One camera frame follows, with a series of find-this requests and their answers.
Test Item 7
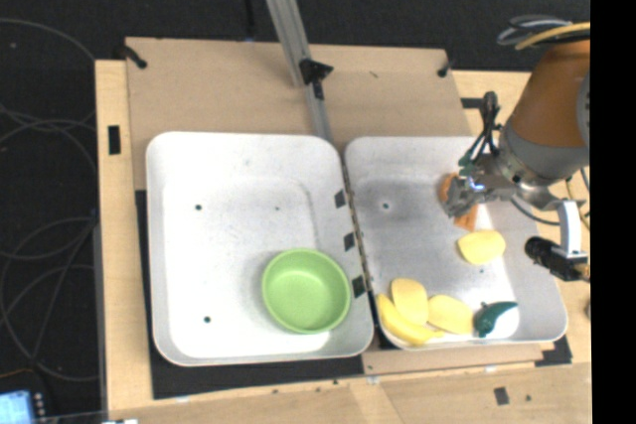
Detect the black cylinder on white bracket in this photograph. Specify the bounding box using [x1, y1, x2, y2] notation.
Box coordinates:
[525, 198, 590, 283]

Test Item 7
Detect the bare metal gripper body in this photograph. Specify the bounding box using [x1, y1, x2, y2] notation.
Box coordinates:
[445, 154, 531, 218]

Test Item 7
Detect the orange toy slice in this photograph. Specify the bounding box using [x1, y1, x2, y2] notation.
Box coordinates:
[438, 172, 482, 233]

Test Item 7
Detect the brown cardboard board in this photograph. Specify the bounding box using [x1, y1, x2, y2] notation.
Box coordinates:
[123, 37, 557, 376]

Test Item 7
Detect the white plastic tray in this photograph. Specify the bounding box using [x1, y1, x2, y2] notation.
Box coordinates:
[145, 130, 376, 368]
[343, 135, 569, 352]

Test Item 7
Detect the dark green toy pepper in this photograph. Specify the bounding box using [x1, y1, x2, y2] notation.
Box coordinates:
[472, 300, 520, 340]

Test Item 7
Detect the green bowl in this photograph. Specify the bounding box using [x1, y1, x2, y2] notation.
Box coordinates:
[260, 247, 353, 336]

